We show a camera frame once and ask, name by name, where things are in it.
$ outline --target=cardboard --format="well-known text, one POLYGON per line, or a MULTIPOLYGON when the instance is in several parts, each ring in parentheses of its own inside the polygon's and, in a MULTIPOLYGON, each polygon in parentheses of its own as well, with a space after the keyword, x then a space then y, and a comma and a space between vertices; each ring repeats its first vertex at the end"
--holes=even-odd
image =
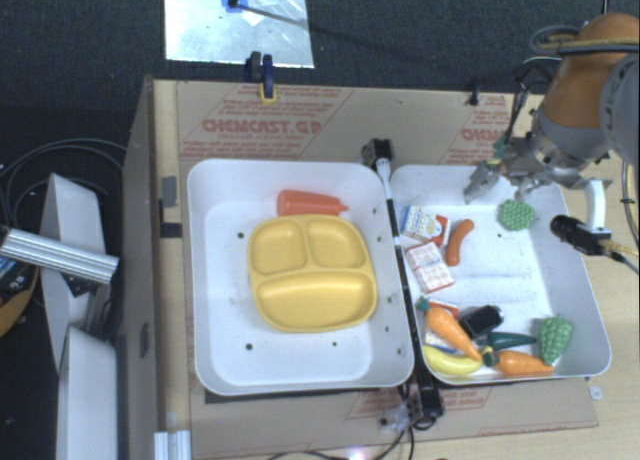
MULTIPOLYGON (((278 92, 274 106, 280 109, 260 105, 255 85, 145 84, 125 170, 125 243, 128 238, 131 244, 124 258, 132 271, 125 304, 131 459, 150 458, 152 431, 166 429, 167 413, 178 416, 178 429, 191 430, 195 459, 389 444, 395 439, 379 425, 379 416, 398 404, 394 390, 238 400, 205 393, 192 362, 191 274, 188 256, 181 251, 188 252, 188 228, 182 227, 181 238, 170 237, 187 223, 181 205, 185 176, 194 163, 211 156, 358 161, 362 146, 376 137, 391 138, 396 166, 473 164, 492 153, 491 144, 507 125, 511 98, 481 95, 480 105, 472 107, 468 95, 457 92, 292 86, 279 86, 278 92), (277 126, 269 125, 273 120, 277 126), (165 178, 176 178, 180 188, 170 208, 157 205, 165 178), (168 236, 161 237, 162 231, 168 236), (143 324, 148 325, 150 347, 139 358, 134 350, 143 324)), ((609 268, 611 262, 605 262, 609 268)), ((442 395, 445 415, 429 432, 418 433, 417 441, 598 424, 581 379, 446 389, 442 395)), ((470 449, 455 444, 467 456, 485 451, 483 458, 496 457, 493 447, 493 457, 489 446, 483 449, 487 443, 470 449)), ((443 447, 429 448, 430 455, 435 451, 443 447)), ((525 449, 516 445, 514 451, 525 449)))

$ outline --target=yellow plate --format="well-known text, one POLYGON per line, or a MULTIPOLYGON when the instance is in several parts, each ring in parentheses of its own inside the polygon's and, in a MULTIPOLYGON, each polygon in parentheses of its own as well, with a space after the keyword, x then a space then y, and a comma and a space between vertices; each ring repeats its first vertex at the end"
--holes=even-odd
POLYGON ((376 308, 367 246, 340 217, 267 220, 251 233, 248 262, 258 312, 279 330, 337 330, 361 323, 376 308))

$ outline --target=green toy vegetable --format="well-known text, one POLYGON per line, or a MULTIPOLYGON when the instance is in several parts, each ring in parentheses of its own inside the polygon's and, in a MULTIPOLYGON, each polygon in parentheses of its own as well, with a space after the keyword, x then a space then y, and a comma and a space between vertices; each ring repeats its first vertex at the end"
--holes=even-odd
POLYGON ((551 366, 553 362, 562 355, 571 339, 573 325, 565 320, 560 314, 547 318, 540 327, 540 354, 542 361, 551 366))
POLYGON ((525 344, 533 344, 537 341, 535 337, 514 332, 489 332, 487 340, 483 344, 491 346, 494 351, 515 348, 525 344))

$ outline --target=small box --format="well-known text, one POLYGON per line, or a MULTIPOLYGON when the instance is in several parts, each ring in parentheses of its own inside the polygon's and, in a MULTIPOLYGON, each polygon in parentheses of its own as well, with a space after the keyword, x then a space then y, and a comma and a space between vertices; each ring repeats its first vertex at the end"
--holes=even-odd
POLYGON ((444 216, 430 213, 419 206, 409 206, 402 224, 402 234, 422 241, 433 242, 438 247, 449 242, 451 221, 444 216))
POLYGON ((425 293, 446 288, 455 282, 434 242, 410 248, 406 255, 420 288, 425 293))

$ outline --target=metal plate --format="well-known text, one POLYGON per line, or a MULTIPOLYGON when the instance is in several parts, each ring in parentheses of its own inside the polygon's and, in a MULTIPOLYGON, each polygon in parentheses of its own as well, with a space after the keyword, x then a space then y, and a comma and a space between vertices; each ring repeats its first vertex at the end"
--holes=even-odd
POLYGON ((225 3, 165 0, 167 59, 244 64, 260 51, 279 67, 313 68, 305 0, 247 0, 240 11, 225 3))

